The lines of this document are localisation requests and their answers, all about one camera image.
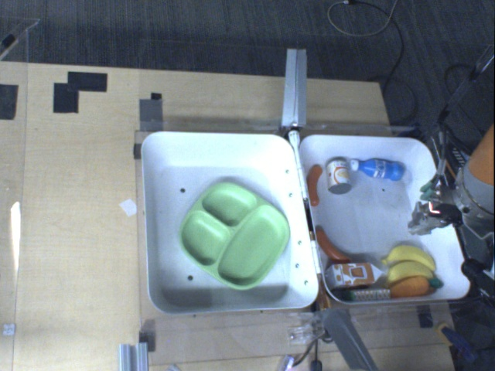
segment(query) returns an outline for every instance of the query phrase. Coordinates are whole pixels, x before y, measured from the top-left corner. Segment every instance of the orange object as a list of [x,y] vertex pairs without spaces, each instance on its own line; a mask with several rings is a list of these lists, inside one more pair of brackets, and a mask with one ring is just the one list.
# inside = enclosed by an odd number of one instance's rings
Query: orange object
[[478,180],[493,186],[493,125],[471,155],[468,168]]
[[319,247],[323,250],[323,253],[334,263],[334,264],[346,264],[350,262],[350,258],[345,254],[339,252],[339,250],[333,246],[328,236],[325,234],[321,228],[316,228],[316,241]]
[[323,168],[320,165],[314,165],[310,170],[306,181],[308,182],[309,201],[311,206],[319,205],[318,192],[316,191],[316,184],[318,179],[323,173]]
[[423,276],[408,277],[390,287],[392,298],[421,297],[427,294],[431,294],[431,287],[428,279]]

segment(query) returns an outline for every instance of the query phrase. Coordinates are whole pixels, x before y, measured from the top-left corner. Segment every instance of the tin can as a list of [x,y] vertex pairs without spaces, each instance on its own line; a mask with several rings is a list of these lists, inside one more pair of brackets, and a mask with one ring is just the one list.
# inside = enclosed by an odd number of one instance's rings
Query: tin can
[[344,158],[332,159],[326,166],[328,190],[333,194],[345,194],[352,185],[349,180],[349,169]]

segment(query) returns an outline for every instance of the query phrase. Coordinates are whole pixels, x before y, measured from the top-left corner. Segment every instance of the green divided plate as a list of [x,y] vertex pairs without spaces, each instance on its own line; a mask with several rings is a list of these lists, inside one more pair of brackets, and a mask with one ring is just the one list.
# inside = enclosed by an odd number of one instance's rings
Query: green divided plate
[[285,249],[287,219],[260,196],[230,182],[211,186],[180,227],[188,256],[218,281],[247,290],[266,277]]

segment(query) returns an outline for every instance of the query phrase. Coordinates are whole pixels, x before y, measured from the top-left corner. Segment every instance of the water bottle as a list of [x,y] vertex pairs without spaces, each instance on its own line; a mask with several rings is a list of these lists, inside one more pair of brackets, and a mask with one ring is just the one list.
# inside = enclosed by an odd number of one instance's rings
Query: water bottle
[[359,161],[350,160],[350,169],[353,171],[361,170],[366,175],[377,179],[390,179],[398,181],[404,175],[404,166],[400,162],[385,161],[384,159],[368,159]]

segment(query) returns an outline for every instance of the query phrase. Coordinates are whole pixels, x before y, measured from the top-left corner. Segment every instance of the bottle label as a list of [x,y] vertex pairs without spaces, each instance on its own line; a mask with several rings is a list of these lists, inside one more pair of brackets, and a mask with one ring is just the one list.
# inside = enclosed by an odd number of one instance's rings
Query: bottle label
[[376,177],[377,179],[382,179],[385,177],[385,165],[387,164],[385,161],[377,160],[375,161],[375,169],[374,169],[374,174],[373,177]]

